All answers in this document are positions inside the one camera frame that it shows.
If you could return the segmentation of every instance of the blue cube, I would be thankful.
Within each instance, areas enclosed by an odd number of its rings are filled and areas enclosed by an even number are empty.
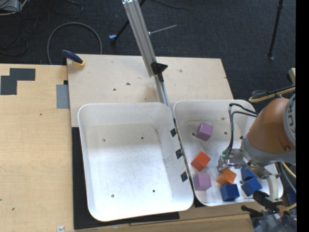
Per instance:
[[[220,192],[223,201],[234,201],[240,196],[236,184],[226,184],[220,188]]]
[[[257,178],[251,178],[241,186],[242,190],[246,193],[247,197],[251,196],[256,190],[262,189],[261,184],[258,182]]]
[[[256,177],[255,174],[252,173],[251,170],[247,167],[242,167],[240,171],[241,171],[241,179],[244,181]]]

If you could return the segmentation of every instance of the yellow clamp tip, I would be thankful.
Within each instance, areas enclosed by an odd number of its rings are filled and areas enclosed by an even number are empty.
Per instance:
[[[78,63],[78,62],[73,61],[72,64],[74,64],[74,65],[76,65],[76,66],[84,67],[84,65],[85,65],[85,60],[82,59],[82,63]]]

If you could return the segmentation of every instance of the metal bar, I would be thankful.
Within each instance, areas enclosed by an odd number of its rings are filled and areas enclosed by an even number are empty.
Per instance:
[[[142,0],[140,2],[140,6],[142,6],[144,4],[146,0]],[[116,36],[114,38],[112,38],[112,42],[116,42],[116,40],[120,37],[120,35],[123,33],[123,31],[126,29],[126,27],[129,25],[129,20],[126,21],[126,23],[122,26],[122,28],[120,29],[120,31],[116,34]]]
[[[141,56],[146,65],[149,77],[154,76],[156,86],[159,92],[160,101],[169,106],[169,100],[166,94],[164,82],[159,80],[158,75],[155,75],[151,64],[156,62],[155,52],[150,41],[149,32],[146,28],[144,17],[141,13],[138,0],[122,0],[130,25],[132,27],[136,42],[139,46]]]
[[[159,29],[159,30],[156,30],[156,31],[153,31],[153,32],[148,32],[148,33],[149,33],[149,36],[151,36],[153,33],[157,33],[157,32],[160,32],[160,31],[163,31],[163,30],[166,30],[166,29],[171,29],[175,26],[177,26],[177,25],[173,25],[173,26],[170,26],[170,27],[167,27],[167,28]]]
[[[276,16],[276,21],[275,21],[275,28],[274,28],[274,31],[273,31],[273,35],[272,35],[272,38],[271,38],[271,43],[270,43],[269,51],[268,51],[268,54],[267,54],[268,57],[271,60],[274,59],[273,54],[272,54],[272,50],[273,50],[273,47],[274,47],[274,44],[275,44],[277,28],[278,28],[279,18],[280,18],[280,12],[281,12],[281,10],[283,8],[282,4],[283,4],[283,0],[279,0],[279,4],[277,6],[277,16]]]

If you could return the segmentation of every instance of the blue clamp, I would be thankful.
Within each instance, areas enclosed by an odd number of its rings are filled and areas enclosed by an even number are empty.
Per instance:
[[[62,50],[62,56],[64,58],[71,59],[73,61],[74,65],[81,66],[81,67],[83,67],[85,65],[85,60],[81,59],[75,53],[72,53],[68,50]]]

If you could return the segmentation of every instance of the black floor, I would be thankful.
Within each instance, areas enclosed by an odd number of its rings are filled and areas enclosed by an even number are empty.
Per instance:
[[[278,4],[279,0],[146,0],[142,13],[150,32],[177,25],[152,34],[157,57],[220,58],[234,99],[248,100],[255,90],[291,84],[286,76],[295,67],[296,0],[283,0],[274,59],[267,56]],[[140,55],[130,25],[111,44],[109,35],[117,34],[126,21],[122,0],[29,0],[21,12],[0,16],[0,63],[62,64],[62,49]],[[253,104],[257,111],[264,105]]]

